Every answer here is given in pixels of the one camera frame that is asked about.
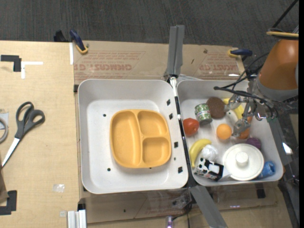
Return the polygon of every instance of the blue clamp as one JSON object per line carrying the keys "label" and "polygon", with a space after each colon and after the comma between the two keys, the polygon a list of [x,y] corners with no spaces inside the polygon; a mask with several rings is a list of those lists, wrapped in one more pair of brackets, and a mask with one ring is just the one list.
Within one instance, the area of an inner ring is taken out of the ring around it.
{"label": "blue clamp", "polygon": [[238,56],[252,56],[252,51],[248,49],[237,49],[237,50],[228,50],[229,57],[238,57]]}
{"label": "blue clamp", "polygon": [[87,47],[83,44],[80,36],[73,29],[70,30],[70,36],[72,40],[76,42],[76,48],[81,54],[87,53]]}

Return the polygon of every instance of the gray carpet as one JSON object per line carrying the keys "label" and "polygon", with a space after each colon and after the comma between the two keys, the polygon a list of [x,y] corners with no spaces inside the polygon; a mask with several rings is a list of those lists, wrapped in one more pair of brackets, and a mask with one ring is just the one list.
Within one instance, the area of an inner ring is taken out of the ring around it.
{"label": "gray carpet", "polygon": [[[185,44],[225,45],[261,55],[275,40],[266,35],[294,0],[0,0],[0,39],[69,39],[168,43],[170,26],[185,25]],[[299,3],[278,28],[299,24]]]}

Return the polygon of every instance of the black scissor handle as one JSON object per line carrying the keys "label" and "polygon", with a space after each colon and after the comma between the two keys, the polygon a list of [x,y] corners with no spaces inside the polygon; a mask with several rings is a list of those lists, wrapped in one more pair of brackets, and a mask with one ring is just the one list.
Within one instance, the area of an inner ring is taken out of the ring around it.
{"label": "black scissor handle", "polygon": [[[41,118],[37,121],[34,122],[35,117],[37,116],[41,116]],[[38,126],[42,123],[44,123],[44,121],[46,120],[46,117],[44,116],[43,111],[41,110],[33,110],[30,114],[29,114],[29,119],[28,121],[25,123],[24,126],[24,130],[23,130],[23,136],[29,131],[31,130],[33,127]]]}
{"label": "black scissor handle", "polygon": [[[26,112],[24,113],[23,115],[23,119],[22,120],[19,120],[19,115],[20,115],[20,112],[22,111],[22,109],[29,105],[29,108],[26,110]],[[34,110],[34,105],[33,103],[31,103],[30,101],[27,101],[25,103],[23,103],[21,106],[19,106],[19,108],[17,109],[17,112],[16,112],[16,122],[17,122],[17,132],[15,134],[15,138],[18,138],[18,139],[21,139],[22,136],[24,135],[24,126],[27,122],[27,120],[29,119],[29,114],[30,112]]]}

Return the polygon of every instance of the kiwi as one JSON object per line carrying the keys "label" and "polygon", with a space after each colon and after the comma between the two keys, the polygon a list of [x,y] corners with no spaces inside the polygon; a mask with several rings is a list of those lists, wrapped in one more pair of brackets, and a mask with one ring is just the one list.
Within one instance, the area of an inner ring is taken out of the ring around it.
{"label": "kiwi", "polygon": [[225,103],[218,97],[210,97],[207,101],[210,110],[210,115],[214,119],[223,118],[226,114],[224,112]]}

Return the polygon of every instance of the scissors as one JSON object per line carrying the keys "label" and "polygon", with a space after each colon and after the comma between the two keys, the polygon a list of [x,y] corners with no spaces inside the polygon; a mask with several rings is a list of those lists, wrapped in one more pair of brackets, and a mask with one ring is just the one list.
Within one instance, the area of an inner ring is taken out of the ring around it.
{"label": "scissors", "polygon": [[[28,109],[25,111],[23,115],[23,119],[19,120],[20,112],[25,109],[26,106],[28,106]],[[41,117],[39,120],[34,122],[34,119],[36,117]],[[2,167],[6,164],[6,162],[9,160],[11,155],[13,154],[14,150],[16,149],[19,142],[22,140],[24,135],[26,135],[33,127],[40,125],[44,123],[45,116],[43,111],[41,110],[34,110],[34,105],[30,101],[27,101],[23,103],[21,106],[19,106],[17,112],[16,112],[16,122],[17,122],[17,132],[15,134],[15,139],[13,143],[11,144],[8,153],[6,154]]]}

